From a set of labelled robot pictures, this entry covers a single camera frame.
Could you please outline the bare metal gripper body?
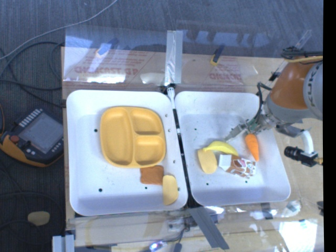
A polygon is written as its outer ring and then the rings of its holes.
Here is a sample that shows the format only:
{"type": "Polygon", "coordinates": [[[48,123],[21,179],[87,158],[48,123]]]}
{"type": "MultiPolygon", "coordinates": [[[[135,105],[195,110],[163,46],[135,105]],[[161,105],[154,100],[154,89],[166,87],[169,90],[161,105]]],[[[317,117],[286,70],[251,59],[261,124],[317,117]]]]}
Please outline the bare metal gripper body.
{"type": "Polygon", "coordinates": [[[247,132],[258,135],[270,130],[278,124],[279,120],[270,114],[259,114],[247,122],[247,132]]]}

